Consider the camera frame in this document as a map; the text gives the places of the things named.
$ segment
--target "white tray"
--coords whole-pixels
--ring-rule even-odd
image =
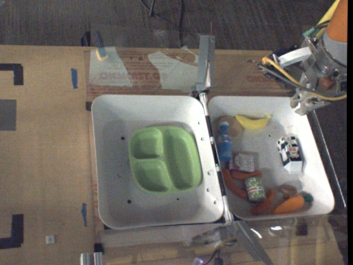
[[[223,214],[204,110],[186,96],[98,97],[92,104],[98,172],[98,209],[105,225],[129,227],[214,222]],[[184,128],[195,139],[202,167],[202,182],[180,194],[153,194],[133,180],[128,142],[132,134],[149,126]]]
[[[268,125],[260,130],[244,130],[232,142],[233,151],[256,153],[256,166],[263,172],[265,189],[277,189],[283,183],[301,181],[303,191],[314,196],[312,207],[293,214],[252,216],[254,206],[236,197],[227,189],[229,207],[241,219],[277,219],[307,215],[328,214],[334,208],[334,197],[319,155],[315,139],[306,116],[300,116],[291,109],[287,97],[214,97],[210,100],[208,111],[212,128],[216,134],[216,124],[222,116],[237,114],[252,117],[272,115]],[[277,140],[285,135],[298,137],[301,154],[304,158],[303,173],[289,174],[283,167],[277,150]],[[277,199],[283,195],[277,193]]]

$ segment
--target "blue bottle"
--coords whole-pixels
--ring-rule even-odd
[[[218,157],[221,162],[229,162],[232,159],[232,138],[228,133],[229,124],[220,123],[220,133],[217,138]]]

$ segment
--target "gray floor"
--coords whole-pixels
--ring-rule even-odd
[[[218,49],[277,50],[300,42],[335,0],[184,0],[181,39],[174,26],[150,18],[138,0],[0,1],[0,44],[80,46],[85,31],[99,29],[110,32],[106,45],[197,47],[198,34],[212,32]],[[172,24],[178,23],[179,9],[178,0],[157,0],[156,13]],[[331,171],[346,199],[347,102],[318,110],[317,116],[330,150],[323,161],[338,197],[335,211],[345,213]],[[316,135],[319,141],[319,130]],[[320,141],[318,146],[325,153]]]

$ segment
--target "can lid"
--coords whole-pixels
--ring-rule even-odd
[[[227,121],[223,121],[220,123],[220,126],[223,126],[223,125],[229,126],[229,123]]]

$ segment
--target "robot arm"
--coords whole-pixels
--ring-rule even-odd
[[[264,57],[259,65],[268,77],[296,87],[291,106],[300,115],[347,97],[348,0],[335,6],[331,19],[320,21],[299,49]]]

